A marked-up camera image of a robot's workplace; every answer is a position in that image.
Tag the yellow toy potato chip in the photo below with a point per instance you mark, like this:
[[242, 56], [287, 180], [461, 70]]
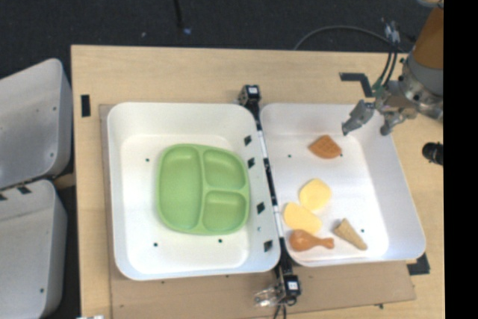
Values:
[[300, 218], [315, 194]]

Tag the orange toy chicken drumstick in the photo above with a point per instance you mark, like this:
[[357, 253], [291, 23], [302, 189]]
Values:
[[304, 241]]

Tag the green divided plate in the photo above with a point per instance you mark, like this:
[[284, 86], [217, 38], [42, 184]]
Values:
[[179, 190]]

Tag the white plastic tray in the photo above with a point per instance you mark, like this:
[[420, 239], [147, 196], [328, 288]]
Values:
[[388, 183], [138, 198]]

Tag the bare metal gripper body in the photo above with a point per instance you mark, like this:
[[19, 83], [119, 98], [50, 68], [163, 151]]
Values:
[[396, 101]]

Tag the thin black and white rod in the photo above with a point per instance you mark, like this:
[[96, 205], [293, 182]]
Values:
[[268, 168]]

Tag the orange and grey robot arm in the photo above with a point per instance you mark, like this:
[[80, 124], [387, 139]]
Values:
[[431, 45]]

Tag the tan toy ice cream cone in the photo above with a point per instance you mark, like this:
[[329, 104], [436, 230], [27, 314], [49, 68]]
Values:
[[349, 233]]

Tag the orange toy waffle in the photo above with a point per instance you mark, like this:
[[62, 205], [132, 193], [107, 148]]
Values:
[[325, 148]]

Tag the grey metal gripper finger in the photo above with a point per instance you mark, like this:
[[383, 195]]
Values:
[[390, 121], [360, 116]]

